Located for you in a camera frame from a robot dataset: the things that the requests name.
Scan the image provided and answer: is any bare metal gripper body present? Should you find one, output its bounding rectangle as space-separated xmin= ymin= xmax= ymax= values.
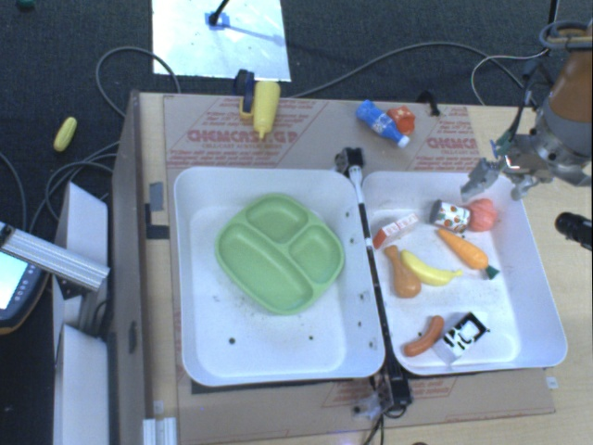
xmin=502 ymin=130 xmax=593 ymax=187

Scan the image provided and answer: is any white can with red print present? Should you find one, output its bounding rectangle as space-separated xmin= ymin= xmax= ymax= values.
xmin=428 ymin=198 xmax=472 ymax=235

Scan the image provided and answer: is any orange carrot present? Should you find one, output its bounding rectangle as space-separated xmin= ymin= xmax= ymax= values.
xmin=436 ymin=227 xmax=501 ymax=281

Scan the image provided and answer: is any red and white packet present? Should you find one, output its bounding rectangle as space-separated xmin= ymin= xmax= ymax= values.
xmin=372 ymin=212 xmax=421 ymax=251

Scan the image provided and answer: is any yellow banana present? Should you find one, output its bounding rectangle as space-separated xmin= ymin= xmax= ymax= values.
xmin=399 ymin=248 xmax=464 ymax=288

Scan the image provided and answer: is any blue plastic bottle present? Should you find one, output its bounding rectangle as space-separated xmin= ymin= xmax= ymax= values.
xmin=355 ymin=99 xmax=411 ymax=149

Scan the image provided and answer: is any white plastic tray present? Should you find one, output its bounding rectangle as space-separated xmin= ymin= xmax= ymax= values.
xmin=360 ymin=170 xmax=570 ymax=377
xmin=172 ymin=165 xmax=387 ymax=388

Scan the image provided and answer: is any orange chicken drumstick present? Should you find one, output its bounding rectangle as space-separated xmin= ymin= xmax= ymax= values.
xmin=383 ymin=244 xmax=423 ymax=299

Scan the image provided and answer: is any thin black and white rod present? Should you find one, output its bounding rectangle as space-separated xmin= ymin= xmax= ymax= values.
xmin=349 ymin=165 xmax=396 ymax=375

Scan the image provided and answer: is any white and black carton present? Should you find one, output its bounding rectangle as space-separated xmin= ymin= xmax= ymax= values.
xmin=432 ymin=311 xmax=491 ymax=367

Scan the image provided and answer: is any orange sausage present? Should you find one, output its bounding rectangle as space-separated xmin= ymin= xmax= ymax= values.
xmin=402 ymin=314 xmax=446 ymax=359

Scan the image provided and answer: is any brown cardboard board red print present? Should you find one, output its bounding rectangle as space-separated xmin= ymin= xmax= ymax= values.
xmin=161 ymin=92 xmax=557 ymax=431

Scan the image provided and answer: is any green divided plate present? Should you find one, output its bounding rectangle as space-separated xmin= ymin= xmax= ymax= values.
xmin=213 ymin=192 xmax=347 ymax=317

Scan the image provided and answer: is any yellow mustard bottle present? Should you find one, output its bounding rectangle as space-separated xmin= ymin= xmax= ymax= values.
xmin=251 ymin=80 xmax=283 ymax=140

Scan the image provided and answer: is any yellow corn cob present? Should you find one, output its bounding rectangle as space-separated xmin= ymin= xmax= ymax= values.
xmin=52 ymin=116 xmax=79 ymax=153

